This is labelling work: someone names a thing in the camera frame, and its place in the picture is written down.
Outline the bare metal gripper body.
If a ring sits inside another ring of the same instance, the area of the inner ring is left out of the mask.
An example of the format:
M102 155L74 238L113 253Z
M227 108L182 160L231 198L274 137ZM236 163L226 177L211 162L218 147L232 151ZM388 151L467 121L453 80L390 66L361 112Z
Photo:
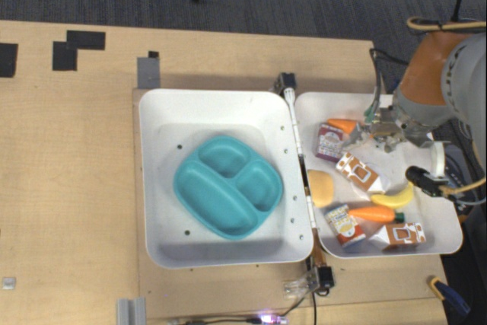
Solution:
M384 140L387 136L399 136L418 148L432 145L431 131L432 128L422 125L397 106L381 107L371 124L373 137Z

